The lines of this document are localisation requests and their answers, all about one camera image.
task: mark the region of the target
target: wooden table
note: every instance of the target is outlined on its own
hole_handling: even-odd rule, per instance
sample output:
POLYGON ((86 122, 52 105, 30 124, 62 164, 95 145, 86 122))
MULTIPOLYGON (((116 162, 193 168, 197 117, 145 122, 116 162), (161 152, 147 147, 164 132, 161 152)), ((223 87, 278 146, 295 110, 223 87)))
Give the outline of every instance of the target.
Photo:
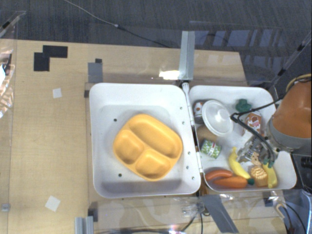
MULTIPOLYGON (((179 52, 165 48, 18 41, 9 234, 70 234, 74 233, 75 217, 87 216, 84 89, 88 63, 102 59, 104 75, 111 78, 120 74, 157 77, 160 70, 178 69, 179 52), (42 52, 43 45, 68 46, 68 58, 51 58, 49 72, 34 72, 34 52, 42 52), (57 88, 61 88, 62 97, 53 98, 52 91, 57 88), (51 195, 60 200, 56 212, 45 207, 51 195)), ((195 51, 195 77, 207 78, 211 83, 222 78, 222 85, 227 79, 246 84, 239 54, 232 52, 195 51)), ((102 199, 108 210, 113 202, 102 199)), ((159 207, 160 212, 166 208, 159 207)), ((131 225, 131 217, 136 216, 131 214, 133 206, 126 211, 130 215, 121 219, 124 227, 131 225)), ((237 214, 237 210, 233 209, 231 214, 237 214)), ((236 221, 236 226, 248 225, 250 230, 261 226, 256 217, 247 218, 236 221)), ((217 232, 211 218, 204 221, 207 233, 217 232)), ((284 233, 284 224, 276 215, 266 222, 269 224, 262 226, 263 230, 284 233)), ((190 228, 199 230, 200 224, 190 228)))

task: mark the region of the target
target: orange plate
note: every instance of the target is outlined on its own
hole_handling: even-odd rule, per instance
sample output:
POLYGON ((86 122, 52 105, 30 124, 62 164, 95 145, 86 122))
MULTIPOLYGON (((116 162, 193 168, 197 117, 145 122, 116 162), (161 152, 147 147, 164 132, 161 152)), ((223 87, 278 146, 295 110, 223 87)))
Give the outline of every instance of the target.
POLYGON ((181 138, 169 127, 146 114, 126 122, 113 143, 117 159, 148 181, 165 177, 181 156, 181 138))

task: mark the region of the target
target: banana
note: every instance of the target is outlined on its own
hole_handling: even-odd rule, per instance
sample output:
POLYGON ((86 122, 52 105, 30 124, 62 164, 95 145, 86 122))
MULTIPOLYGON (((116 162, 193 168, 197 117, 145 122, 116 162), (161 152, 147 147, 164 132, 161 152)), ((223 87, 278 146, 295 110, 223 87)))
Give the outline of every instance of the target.
POLYGON ((239 162, 236 161, 237 158, 237 154, 236 154, 236 147, 233 147, 232 153, 229 156, 229 165, 230 168, 232 169, 232 171, 241 177, 244 177, 245 179, 250 179, 250 175, 248 172, 246 172, 241 165, 239 164, 239 162))
POLYGON ((262 167, 265 170, 265 172, 268 174, 268 187, 273 188, 277 186, 277 177, 276 177, 273 167, 269 168, 268 164, 266 165, 262 164, 262 167))

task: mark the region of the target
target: orange carrot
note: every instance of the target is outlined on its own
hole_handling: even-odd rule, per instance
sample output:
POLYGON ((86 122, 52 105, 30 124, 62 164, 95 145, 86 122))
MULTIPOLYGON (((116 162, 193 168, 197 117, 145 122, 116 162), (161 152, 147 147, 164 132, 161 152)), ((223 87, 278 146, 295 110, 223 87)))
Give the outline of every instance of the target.
POLYGON ((206 181, 209 181, 216 177, 231 177, 232 175, 233 173, 229 170, 218 169, 218 170, 213 170, 205 174, 205 178, 206 178, 206 181))
POLYGON ((241 176, 233 176, 227 178, 221 178, 213 181, 216 185, 222 185, 230 188, 245 188, 248 184, 247 179, 241 176))

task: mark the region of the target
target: white plastic tray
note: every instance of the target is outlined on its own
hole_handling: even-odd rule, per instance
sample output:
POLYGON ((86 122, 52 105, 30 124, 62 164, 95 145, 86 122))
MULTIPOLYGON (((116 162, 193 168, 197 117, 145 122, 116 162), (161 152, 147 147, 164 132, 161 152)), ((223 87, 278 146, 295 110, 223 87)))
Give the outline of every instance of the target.
MULTIPOLYGON (((235 105, 241 98, 247 99, 248 103, 253 108, 263 106, 273 101, 269 92, 262 88, 251 87, 224 87, 224 86, 195 86, 190 90, 191 104, 197 100, 215 99, 224 104, 229 112, 232 114, 236 112, 235 105)), ((260 110, 262 114, 262 124, 266 125, 275 112, 275 106, 271 105, 260 110)), ((225 137, 218 138, 217 142, 222 146, 220 156, 217 159, 211 158, 205 154, 201 154, 202 166, 205 172, 215 168, 224 168, 230 170, 228 165, 228 157, 235 146, 238 149, 243 147, 246 141, 251 137, 248 133, 242 137, 242 127, 234 124, 233 132, 225 137)), ((296 173, 293 167, 290 154, 280 152, 275 164, 274 169, 277 176, 278 185, 274 189, 290 189, 296 184, 296 173)), ((206 182, 207 185, 220 193, 239 192, 239 191, 271 191, 269 188, 257 188, 249 186, 245 189, 222 189, 217 185, 206 182)))
POLYGON ((93 179, 106 198, 192 194, 200 187, 189 113, 183 91, 173 85, 99 83, 90 90, 93 179), (134 115, 145 113, 165 123, 182 139, 183 153, 161 180, 149 182, 121 164, 113 141, 134 115))

